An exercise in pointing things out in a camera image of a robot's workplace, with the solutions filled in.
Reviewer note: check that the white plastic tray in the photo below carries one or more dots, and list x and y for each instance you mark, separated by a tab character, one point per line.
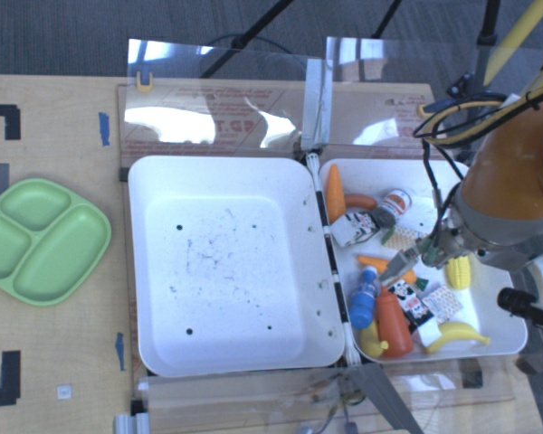
488	323
226	260

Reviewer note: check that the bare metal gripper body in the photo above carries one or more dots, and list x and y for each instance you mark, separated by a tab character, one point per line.
449	242

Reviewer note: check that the orange and white can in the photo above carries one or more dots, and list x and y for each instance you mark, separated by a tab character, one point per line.
394	204

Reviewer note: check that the yellow corn cob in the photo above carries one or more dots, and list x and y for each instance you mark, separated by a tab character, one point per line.
459	273

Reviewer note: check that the yellow banana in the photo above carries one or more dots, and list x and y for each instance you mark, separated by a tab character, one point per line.
457	333

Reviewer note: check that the orange squeeze bottle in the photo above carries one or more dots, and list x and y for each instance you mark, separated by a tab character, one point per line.
393	326

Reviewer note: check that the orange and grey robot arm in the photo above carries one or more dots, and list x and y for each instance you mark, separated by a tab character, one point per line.
507	174

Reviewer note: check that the orange sausage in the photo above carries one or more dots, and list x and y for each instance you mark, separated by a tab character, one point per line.
361	201

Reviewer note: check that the blue bottle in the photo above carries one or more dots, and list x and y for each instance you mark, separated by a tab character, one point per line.
363	303

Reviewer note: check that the green divided plate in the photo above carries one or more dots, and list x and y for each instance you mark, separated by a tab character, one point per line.
45	242

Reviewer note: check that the white orange patterned packet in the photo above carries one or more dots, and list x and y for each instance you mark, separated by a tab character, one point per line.
402	238
442	304

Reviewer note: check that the black and white thin rod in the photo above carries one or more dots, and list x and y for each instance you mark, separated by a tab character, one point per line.
330	247

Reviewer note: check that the orange cone carrot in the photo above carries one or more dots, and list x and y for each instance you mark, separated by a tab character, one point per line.
335	195

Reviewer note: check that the black and white carton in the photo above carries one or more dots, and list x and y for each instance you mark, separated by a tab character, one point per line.
414	308
355	229

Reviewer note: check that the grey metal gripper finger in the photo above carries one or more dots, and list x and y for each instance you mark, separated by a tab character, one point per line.
400	266

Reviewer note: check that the black cylinder on white bracket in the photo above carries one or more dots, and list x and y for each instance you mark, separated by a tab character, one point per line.
518	302

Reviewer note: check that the yellow squeeze bottle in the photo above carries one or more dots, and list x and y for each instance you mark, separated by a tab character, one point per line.
371	344

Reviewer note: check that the orange carrot with green top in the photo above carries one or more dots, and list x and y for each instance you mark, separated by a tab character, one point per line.
372	262

